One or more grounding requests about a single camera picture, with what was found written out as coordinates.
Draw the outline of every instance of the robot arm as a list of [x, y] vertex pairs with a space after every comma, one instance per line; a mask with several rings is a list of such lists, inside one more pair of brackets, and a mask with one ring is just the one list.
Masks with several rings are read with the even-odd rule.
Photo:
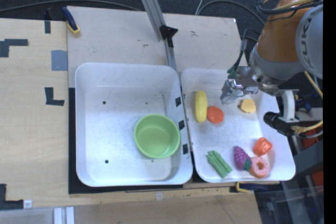
[[284, 113], [268, 112], [264, 121], [284, 135], [293, 135], [296, 89], [279, 89], [295, 74], [308, 71], [323, 79], [323, 0], [280, 0], [265, 12], [262, 0], [257, 9], [270, 14], [253, 48], [247, 67], [234, 66], [220, 97], [229, 104], [258, 90], [282, 97]]

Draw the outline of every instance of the green bowl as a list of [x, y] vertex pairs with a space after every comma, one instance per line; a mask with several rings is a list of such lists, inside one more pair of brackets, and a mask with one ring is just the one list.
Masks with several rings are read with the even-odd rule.
[[180, 145], [180, 131], [167, 116], [149, 114], [141, 118], [134, 129], [139, 151], [148, 158], [166, 158]]

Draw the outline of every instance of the red toy pepper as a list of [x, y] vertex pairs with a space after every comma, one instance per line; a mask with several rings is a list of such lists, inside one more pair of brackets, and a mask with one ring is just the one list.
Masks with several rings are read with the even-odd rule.
[[262, 155], [265, 155], [267, 152], [269, 152], [271, 148], [272, 148], [272, 143], [269, 142], [266, 138], [261, 137], [254, 144], [254, 147], [252, 150], [258, 156], [262, 156]]

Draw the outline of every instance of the white tray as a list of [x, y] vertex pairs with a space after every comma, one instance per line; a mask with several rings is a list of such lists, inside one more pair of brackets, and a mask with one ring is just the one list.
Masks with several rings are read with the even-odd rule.
[[[75, 84], [76, 170], [85, 185], [179, 185], [191, 178], [185, 114], [176, 102], [181, 85], [174, 69], [84, 63], [76, 70]], [[150, 159], [136, 147], [134, 127], [150, 113], [166, 115], [181, 128], [180, 148], [171, 157]]]
[[[263, 121], [266, 112], [279, 112], [276, 98], [261, 92], [243, 97], [254, 100], [257, 107], [255, 113], [245, 113], [237, 107], [242, 98], [236, 99], [235, 103], [222, 105], [219, 97], [226, 78], [226, 70], [217, 69], [188, 68], [181, 75], [185, 112], [197, 173], [210, 183], [290, 180], [295, 174], [295, 163], [288, 140]], [[208, 106], [215, 105], [223, 110], [222, 123], [196, 121], [194, 99], [198, 90], [206, 92]], [[265, 178], [256, 178], [247, 171], [236, 169], [233, 149], [236, 145], [240, 146], [253, 157], [255, 156], [252, 152], [253, 145], [262, 136], [273, 144], [272, 150], [263, 156], [270, 166], [270, 173]], [[206, 155], [211, 150], [218, 151], [233, 169], [223, 179], [207, 162]]]

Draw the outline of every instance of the toy donut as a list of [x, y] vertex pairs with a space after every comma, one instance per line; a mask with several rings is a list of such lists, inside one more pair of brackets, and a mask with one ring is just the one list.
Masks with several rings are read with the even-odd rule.
[[249, 169], [251, 175], [255, 177], [266, 177], [269, 173], [269, 165], [262, 157], [253, 157], [252, 165]]

